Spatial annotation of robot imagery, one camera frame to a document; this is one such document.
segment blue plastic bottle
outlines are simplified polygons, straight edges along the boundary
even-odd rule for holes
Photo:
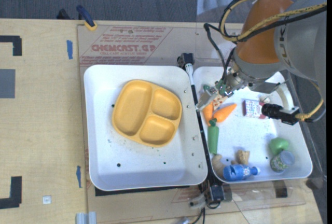
[[[260,169],[257,167],[250,168],[244,164],[229,165],[224,168],[224,178],[226,180],[245,180],[251,175],[257,175]]]

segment blue and yellow clamp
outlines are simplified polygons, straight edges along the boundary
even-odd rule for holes
[[[89,30],[95,31],[95,29],[97,28],[98,25],[93,21],[89,12],[87,12],[86,9],[81,5],[76,6],[76,10],[85,19],[84,25]]]

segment yellow divided plate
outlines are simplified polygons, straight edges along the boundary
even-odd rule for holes
[[[181,101],[174,93],[148,81],[131,80],[118,96],[112,124],[120,135],[162,147],[173,139],[181,114]]]

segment orange carrot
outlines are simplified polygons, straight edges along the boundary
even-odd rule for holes
[[[206,123],[210,125],[209,121],[212,119],[213,114],[213,102],[210,102],[210,104],[206,105],[206,107],[202,111]]]
[[[223,122],[226,120],[226,118],[234,111],[234,109],[237,107],[237,104],[231,104],[224,108],[221,108],[220,110],[216,111],[213,115],[213,118],[217,119],[217,122]]]

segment wooden surface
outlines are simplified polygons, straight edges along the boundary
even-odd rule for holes
[[[9,197],[11,177],[22,176],[22,203],[0,209],[0,223],[75,223],[76,213],[88,212],[77,47],[77,25],[82,23],[0,19],[0,35],[19,35],[23,50],[21,57],[13,57],[12,44],[0,43],[0,69],[16,71],[15,99],[0,99],[0,198]],[[73,59],[68,58],[67,40],[73,43]],[[312,191],[304,184],[298,190],[303,204],[243,213],[211,212],[205,223],[321,223]],[[45,195],[52,197],[51,204],[43,204]],[[130,199],[130,195],[121,198]],[[176,219],[142,223],[176,223]]]

